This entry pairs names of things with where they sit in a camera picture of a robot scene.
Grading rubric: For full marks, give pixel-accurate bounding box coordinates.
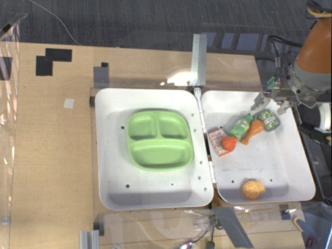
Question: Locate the yellow corn cob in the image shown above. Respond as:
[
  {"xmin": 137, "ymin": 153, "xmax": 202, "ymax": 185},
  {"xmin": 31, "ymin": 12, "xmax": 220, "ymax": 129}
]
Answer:
[{"xmin": 242, "ymin": 180, "xmax": 266, "ymax": 200}]

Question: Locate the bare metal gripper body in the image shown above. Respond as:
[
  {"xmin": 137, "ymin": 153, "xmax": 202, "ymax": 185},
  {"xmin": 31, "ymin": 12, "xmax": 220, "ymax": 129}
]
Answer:
[{"xmin": 268, "ymin": 76, "xmax": 320, "ymax": 109}]

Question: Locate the red strawberry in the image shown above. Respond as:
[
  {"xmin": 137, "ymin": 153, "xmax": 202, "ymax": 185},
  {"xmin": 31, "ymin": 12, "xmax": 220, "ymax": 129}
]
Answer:
[{"xmin": 221, "ymin": 136, "xmax": 238, "ymax": 151}]

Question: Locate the white plastic tray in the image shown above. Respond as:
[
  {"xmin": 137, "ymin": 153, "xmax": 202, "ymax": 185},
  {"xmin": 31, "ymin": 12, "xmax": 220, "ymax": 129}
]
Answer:
[
  {"xmin": 94, "ymin": 88, "xmax": 215, "ymax": 212},
  {"xmin": 201, "ymin": 89, "xmax": 316, "ymax": 205}
]

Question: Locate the green divided plate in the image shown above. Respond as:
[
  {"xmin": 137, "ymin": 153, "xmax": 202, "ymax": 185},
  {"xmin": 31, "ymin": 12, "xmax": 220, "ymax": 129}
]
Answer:
[{"xmin": 126, "ymin": 109, "xmax": 195, "ymax": 171}]

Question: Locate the red and white carton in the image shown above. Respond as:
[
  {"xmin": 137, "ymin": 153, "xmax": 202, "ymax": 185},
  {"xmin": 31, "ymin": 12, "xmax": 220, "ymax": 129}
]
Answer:
[{"xmin": 208, "ymin": 128, "xmax": 234, "ymax": 158}]

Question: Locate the green plastic bottle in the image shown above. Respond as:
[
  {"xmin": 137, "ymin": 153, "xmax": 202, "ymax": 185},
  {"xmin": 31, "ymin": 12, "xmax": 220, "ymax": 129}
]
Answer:
[{"xmin": 228, "ymin": 114, "xmax": 256, "ymax": 141}]

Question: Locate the green peas can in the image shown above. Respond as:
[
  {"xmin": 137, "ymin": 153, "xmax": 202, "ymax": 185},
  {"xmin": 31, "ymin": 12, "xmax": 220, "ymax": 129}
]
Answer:
[{"xmin": 258, "ymin": 109, "xmax": 282, "ymax": 132}]

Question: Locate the black cylinder on white bracket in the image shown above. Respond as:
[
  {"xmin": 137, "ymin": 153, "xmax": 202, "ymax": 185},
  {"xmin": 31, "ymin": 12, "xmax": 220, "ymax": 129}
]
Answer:
[{"xmin": 300, "ymin": 102, "xmax": 332, "ymax": 145}]

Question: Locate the orange chicken drumstick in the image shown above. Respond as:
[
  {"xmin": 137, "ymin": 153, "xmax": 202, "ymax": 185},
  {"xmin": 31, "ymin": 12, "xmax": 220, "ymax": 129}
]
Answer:
[{"xmin": 241, "ymin": 119, "xmax": 265, "ymax": 145}]

